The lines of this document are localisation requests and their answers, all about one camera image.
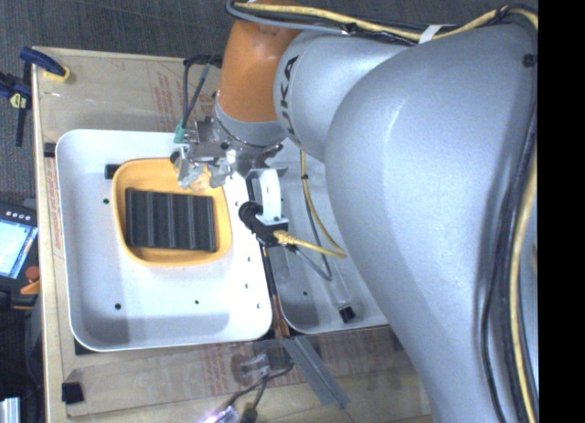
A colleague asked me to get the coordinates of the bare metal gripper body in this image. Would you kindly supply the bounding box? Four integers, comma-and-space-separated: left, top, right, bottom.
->
182, 118, 285, 180

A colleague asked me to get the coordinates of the tan biscuit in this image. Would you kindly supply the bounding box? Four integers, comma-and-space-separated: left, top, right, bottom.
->
188, 174, 214, 194

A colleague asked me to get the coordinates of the black ribbed block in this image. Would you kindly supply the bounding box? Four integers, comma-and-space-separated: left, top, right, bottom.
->
123, 187, 218, 254

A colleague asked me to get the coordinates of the brown cardboard board red print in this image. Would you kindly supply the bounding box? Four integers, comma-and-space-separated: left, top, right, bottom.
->
30, 46, 433, 423

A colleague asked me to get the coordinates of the orange square plate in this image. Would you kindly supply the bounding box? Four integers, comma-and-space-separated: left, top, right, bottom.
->
111, 157, 234, 269

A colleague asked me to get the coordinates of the white plastic tray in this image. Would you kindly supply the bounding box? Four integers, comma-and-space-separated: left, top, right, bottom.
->
271, 137, 390, 336
54, 128, 274, 353

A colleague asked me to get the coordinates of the thin black and white rod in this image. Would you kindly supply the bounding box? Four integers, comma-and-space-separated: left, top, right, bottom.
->
245, 177, 292, 339

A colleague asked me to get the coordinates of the clear tube with black cap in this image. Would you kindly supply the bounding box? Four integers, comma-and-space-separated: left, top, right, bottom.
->
326, 247, 356, 323

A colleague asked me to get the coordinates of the black cylinder on white bracket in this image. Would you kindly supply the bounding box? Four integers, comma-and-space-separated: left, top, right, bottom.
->
238, 167, 291, 248

